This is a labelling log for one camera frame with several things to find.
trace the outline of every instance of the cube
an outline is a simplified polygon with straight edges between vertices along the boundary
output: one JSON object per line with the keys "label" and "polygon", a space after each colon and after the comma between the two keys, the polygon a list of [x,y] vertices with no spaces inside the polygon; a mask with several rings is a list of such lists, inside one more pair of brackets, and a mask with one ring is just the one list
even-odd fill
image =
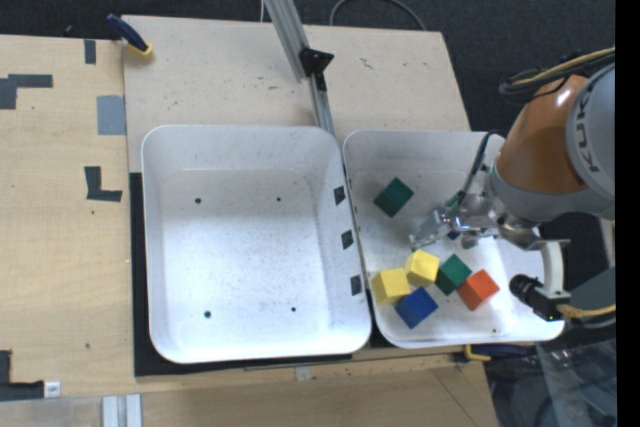
{"label": "cube", "polygon": [[376,196],[373,202],[382,209],[389,217],[396,215],[405,206],[407,201],[413,196],[413,191],[409,189],[400,179],[394,178],[385,189]]}
{"label": "cube", "polygon": [[407,258],[404,270],[411,285],[426,288],[435,282],[439,265],[440,258],[417,249]]}
{"label": "cube", "polygon": [[438,309],[438,303],[423,287],[418,287],[408,296],[403,297],[395,309],[405,324],[413,329]]}
{"label": "cube", "polygon": [[495,294],[500,287],[489,276],[489,273],[482,269],[469,276],[462,285],[458,287],[458,294],[471,311],[478,309],[480,305]]}
{"label": "cube", "polygon": [[444,295],[451,295],[472,273],[473,271],[454,253],[440,266],[436,286]]}
{"label": "cube", "polygon": [[411,293],[403,268],[385,269],[371,280],[371,290],[378,304],[391,304]]}

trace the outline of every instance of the plastic tray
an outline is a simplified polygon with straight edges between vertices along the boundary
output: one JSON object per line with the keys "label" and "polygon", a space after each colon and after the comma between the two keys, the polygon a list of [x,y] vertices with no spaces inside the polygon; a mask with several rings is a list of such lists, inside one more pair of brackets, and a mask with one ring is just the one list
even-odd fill
{"label": "plastic tray", "polygon": [[[415,233],[429,212],[460,189],[471,168],[483,133],[407,132],[362,130],[344,143],[345,166],[358,227],[362,258],[368,279],[380,270],[403,267],[411,253],[409,234]],[[502,140],[489,140],[491,162]],[[399,178],[414,195],[392,218],[373,203],[374,198]],[[549,340],[558,336],[563,321],[547,322],[536,316],[509,291],[518,273],[543,280],[542,256],[522,251],[505,240],[486,238],[470,250],[444,238],[423,248],[444,262],[460,257],[473,272],[485,269],[500,291],[471,311],[457,292],[446,296],[436,285],[427,291],[438,309],[410,329],[393,306],[374,304],[381,333],[404,348],[471,343]]]}
{"label": "plastic tray", "polygon": [[149,328],[177,363],[352,353],[371,317],[340,148],[316,127],[142,143]]}

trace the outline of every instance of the green block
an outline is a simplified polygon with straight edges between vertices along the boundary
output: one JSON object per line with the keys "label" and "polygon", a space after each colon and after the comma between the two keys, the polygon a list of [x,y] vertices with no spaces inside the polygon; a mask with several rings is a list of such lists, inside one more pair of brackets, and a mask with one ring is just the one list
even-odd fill
{"label": "green block", "polygon": [[458,258],[458,255],[452,254],[449,259],[440,266],[438,275],[436,276],[436,286],[442,290],[442,293],[445,295],[450,295],[471,276],[471,273],[471,269]]}
{"label": "green block", "polygon": [[373,202],[382,209],[389,217],[396,215],[400,209],[406,205],[413,196],[413,191],[409,189],[398,178],[391,180],[391,183],[378,194]]}

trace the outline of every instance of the blue block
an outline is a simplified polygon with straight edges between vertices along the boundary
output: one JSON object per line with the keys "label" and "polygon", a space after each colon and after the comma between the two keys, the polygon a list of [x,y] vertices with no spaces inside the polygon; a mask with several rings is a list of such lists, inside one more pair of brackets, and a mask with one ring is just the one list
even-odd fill
{"label": "blue block", "polygon": [[403,297],[395,308],[407,326],[413,329],[438,309],[438,303],[433,300],[424,287],[418,287]]}

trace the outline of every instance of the orange block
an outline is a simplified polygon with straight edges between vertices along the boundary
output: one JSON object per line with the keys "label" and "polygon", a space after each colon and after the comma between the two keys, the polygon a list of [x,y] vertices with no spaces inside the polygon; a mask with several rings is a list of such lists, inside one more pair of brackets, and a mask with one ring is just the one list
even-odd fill
{"label": "orange block", "polygon": [[500,287],[489,276],[489,273],[482,269],[469,276],[458,287],[458,294],[460,294],[467,307],[474,311],[498,290],[500,290]]}

